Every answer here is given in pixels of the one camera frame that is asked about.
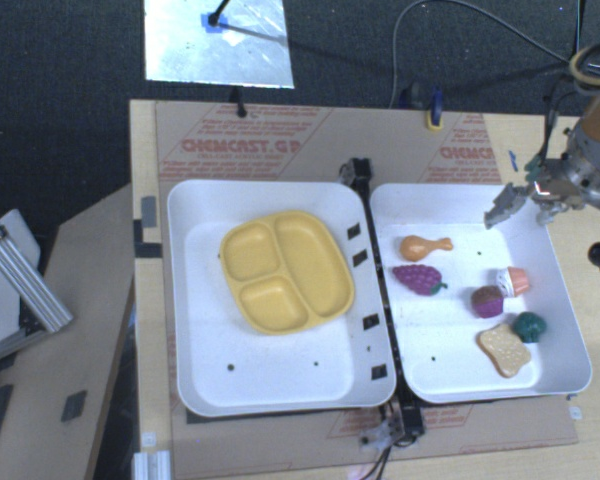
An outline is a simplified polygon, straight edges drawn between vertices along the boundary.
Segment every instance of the white tray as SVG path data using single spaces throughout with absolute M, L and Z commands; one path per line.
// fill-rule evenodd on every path
M 395 370 L 364 208 L 336 183 L 189 180 L 168 197 L 180 397 L 203 416 L 377 406 Z M 241 315 L 218 253 L 232 228 L 285 210 L 324 222 L 355 285 L 344 315 L 299 333 L 270 336 Z M 360 234 L 349 239 L 348 229 Z M 353 267 L 361 251 L 367 260 Z M 363 319 L 377 315 L 365 330 Z
M 385 269 L 405 378 L 421 398 L 433 403 L 575 393 L 591 379 L 591 364 L 538 209 L 527 203 L 511 219 L 487 231 L 484 212 L 500 186 L 382 185 L 371 207 Z M 408 264 L 398 246 L 407 235 L 450 237 L 453 251 L 435 251 L 418 264 L 437 268 L 449 285 L 433 297 L 408 290 L 391 269 Z M 504 314 L 476 317 L 474 289 L 494 284 L 496 269 L 527 271 L 531 289 L 505 299 Z M 531 363 L 513 378 L 499 375 L 479 348 L 479 332 L 533 311 L 547 322 L 538 344 L 527 345 Z

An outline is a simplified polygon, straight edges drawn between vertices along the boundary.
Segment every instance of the gray cable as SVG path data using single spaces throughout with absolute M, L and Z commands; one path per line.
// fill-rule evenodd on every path
M 391 89 L 391 102 L 389 103 L 389 108 L 393 108 L 393 104 L 395 103 L 395 99 L 396 99 L 396 92 L 398 90 L 398 46 L 397 46 L 397 42 L 398 42 L 398 28 L 400 27 L 400 23 L 402 22 L 402 18 L 404 18 L 404 16 L 409 11 L 411 11 L 413 8 L 415 8 L 415 7 L 419 6 L 419 5 L 422 5 L 422 4 L 425 4 L 425 3 L 429 3 L 429 2 L 447 2 L 447 3 L 451 3 L 451 4 L 460 5 L 462 7 L 466 7 L 467 9 L 471 9 L 473 11 L 476 11 L 476 12 L 482 14 L 483 16 L 486 16 L 487 18 L 491 18 L 492 20 L 494 20 L 495 22 L 499 23 L 500 25 L 502 25 L 503 27 L 505 27 L 509 31 L 513 32 L 515 35 L 517 35 L 521 39 L 524 39 L 529 44 L 535 46 L 536 48 L 539 48 L 540 50 L 542 50 L 543 52 L 545 52 L 547 55 L 550 55 L 551 57 L 559 60 L 560 62 L 564 62 L 565 64 L 569 64 L 569 59 L 567 59 L 566 57 L 563 57 L 562 55 L 559 55 L 556 52 L 550 50 L 546 46 L 541 45 L 539 42 L 537 42 L 534 39 L 531 39 L 528 35 L 526 35 L 525 33 L 521 32 L 520 30 L 518 30 L 517 28 L 515 28 L 513 25 L 507 23 L 506 21 L 504 21 L 501 18 L 498 18 L 494 14 L 491 14 L 489 11 L 485 11 L 484 9 L 481 9 L 477 5 L 473 5 L 473 4 L 469 3 L 469 2 L 464 2 L 463 0 L 417 0 L 416 2 L 413 2 L 412 4 L 409 4 L 407 7 L 405 7 L 403 9 L 403 11 L 398 16 L 398 19 L 396 20 L 395 26 L 393 27 L 393 46 L 392 46 L 392 55 L 393 55 L 393 87 Z

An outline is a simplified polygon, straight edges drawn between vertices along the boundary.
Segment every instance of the toy food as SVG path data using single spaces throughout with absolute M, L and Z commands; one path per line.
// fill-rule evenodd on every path
M 478 344 L 491 358 L 498 372 L 507 378 L 516 375 L 531 361 L 531 353 L 507 324 L 478 335 Z
M 416 235 L 409 235 L 400 243 L 400 254 L 402 254 L 404 259 L 409 261 L 420 261 L 436 249 L 452 250 L 453 244 L 451 243 L 451 239 L 427 240 Z
M 496 284 L 505 297 L 517 297 L 529 289 L 527 273 L 516 267 L 507 267 L 498 270 Z
M 535 313 L 520 313 L 513 323 L 514 332 L 523 343 L 538 343 L 540 335 L 547 330 L 547 322 Z
M 497 286 L 483 286 L 471 294 L 471 307 L 480 318 L 500 315 L 503 310 L 503 298 Z
M 392 270 L 398 281 L 419 295 L 435 295 L 440 288 L 447 288 L 442 274 L 426 265 L 403 265 Z

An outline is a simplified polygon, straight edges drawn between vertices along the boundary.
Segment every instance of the metal plate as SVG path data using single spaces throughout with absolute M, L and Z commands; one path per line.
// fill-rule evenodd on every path
M 145 0 L 146 78 L 293 89 L 282 0 Z

